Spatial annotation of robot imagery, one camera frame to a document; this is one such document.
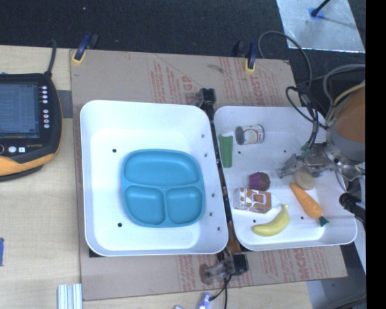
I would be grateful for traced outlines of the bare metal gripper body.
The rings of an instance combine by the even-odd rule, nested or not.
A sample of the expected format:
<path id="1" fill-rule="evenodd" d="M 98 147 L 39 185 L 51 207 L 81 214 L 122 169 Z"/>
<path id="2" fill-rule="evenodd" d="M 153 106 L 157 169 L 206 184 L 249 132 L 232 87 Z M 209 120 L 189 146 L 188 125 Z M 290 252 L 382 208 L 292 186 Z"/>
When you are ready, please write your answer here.
<path id="1" fill-rule="evenodd" d="M 343 171 L 349 159 L 331 142 L 322 142 L 315 143 L 308 153 L 303 154 L 302 162 L 311 175 L 318 178 L 324 171 Z"/>

